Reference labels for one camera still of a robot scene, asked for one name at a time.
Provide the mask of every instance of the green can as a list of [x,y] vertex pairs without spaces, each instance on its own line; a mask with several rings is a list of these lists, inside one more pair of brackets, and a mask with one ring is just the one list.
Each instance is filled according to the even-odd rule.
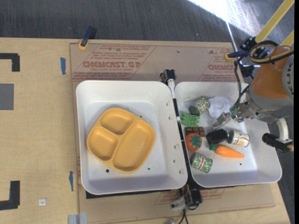
[[202,172],[208,173],[213,164],[213,160],[199,153],[194,153],[191,157],[191,167],[199,169]]
[[210,102],[205,97],[200,97],[196,100],[190,107],[189,112],[190,114],[201,115],[210,107]]

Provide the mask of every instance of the yellow pole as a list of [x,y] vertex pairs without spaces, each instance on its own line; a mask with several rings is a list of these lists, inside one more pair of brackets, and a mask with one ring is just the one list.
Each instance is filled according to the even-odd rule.
[[295,30],[293,30],[280,45],[281,46],[292,46],[294,43],[294,34],[295,34]]
[[269,33],[275,28],[279,21],[283,18],[286,12],[294,4],[295,0],[284,0],[284,2],[277,9],[275,14],[270,18],[264,28],[260,33],[255,37],[256,43],[262,42],[269,35]]

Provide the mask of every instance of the brown chocolate bar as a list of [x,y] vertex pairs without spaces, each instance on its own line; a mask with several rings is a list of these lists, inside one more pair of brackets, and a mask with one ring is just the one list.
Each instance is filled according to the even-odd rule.
[[206,136],[203,127],[193,127],[193,128],[191,128],[191,127],[185,127],[185,133],[186,133],[186,135],[189,134],[189,133],[197,133],[201,137],[205,137]]

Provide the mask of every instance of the orange plate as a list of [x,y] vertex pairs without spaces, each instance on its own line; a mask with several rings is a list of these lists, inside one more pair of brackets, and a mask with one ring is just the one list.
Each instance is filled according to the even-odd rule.
[[87,137],[89,152],[107,166],[129,174],[137,171],[155,143],[153,127],[121,108],[106,110]]

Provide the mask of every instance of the tomato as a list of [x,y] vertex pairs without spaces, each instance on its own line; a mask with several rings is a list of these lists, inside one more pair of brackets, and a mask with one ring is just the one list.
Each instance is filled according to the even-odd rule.
[[186,147],[190,151],[196,151],[201,147],[201,137],[196,133],[190,133],[185,138]]

